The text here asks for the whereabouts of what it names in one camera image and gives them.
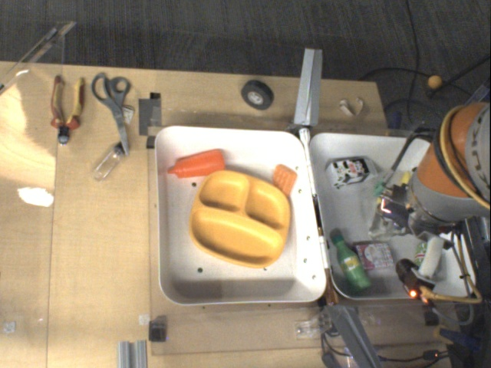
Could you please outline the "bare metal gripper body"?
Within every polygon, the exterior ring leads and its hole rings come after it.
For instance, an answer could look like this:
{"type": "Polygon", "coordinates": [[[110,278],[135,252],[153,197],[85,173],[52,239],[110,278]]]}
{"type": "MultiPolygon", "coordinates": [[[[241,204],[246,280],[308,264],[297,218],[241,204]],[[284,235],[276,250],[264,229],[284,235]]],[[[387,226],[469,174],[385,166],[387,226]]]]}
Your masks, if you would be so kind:
{"type": "Polygon", "coordinates": [[[391,220],[399,229],[411,232],[410,206],[406,189],[385,190],[381,194],[379,213],[385,219],[391,220]]]}

